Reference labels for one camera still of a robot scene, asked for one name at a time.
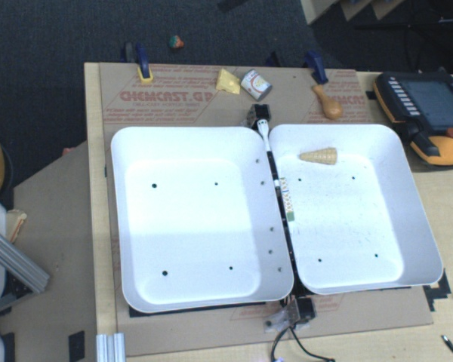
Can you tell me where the yellow cheese wedge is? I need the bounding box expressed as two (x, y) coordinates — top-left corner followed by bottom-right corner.
(215, 68), (242, 97)

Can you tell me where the small white can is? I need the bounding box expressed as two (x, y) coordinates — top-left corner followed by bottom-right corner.
(240, 69), (273, 102)

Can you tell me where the brown cardboard board red print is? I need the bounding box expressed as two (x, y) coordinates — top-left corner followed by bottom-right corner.
(98, 63), (435, 357)

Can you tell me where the brown toy chicken drumstick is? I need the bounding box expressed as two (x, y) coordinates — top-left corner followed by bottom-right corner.
(311, 84), (344, 121)

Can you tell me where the white plastic tray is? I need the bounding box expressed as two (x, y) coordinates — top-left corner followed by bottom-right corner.
(109, 126), (295, 314)
(267, 123), (445, 296)

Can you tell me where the beige ice cream cone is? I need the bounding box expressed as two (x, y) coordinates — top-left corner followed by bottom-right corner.
(299, 147), (338, 166)

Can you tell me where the black block with thin wires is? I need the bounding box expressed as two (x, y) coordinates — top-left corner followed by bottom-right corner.
(245, 103), (271, 128)
(264, 296), (317, 333)

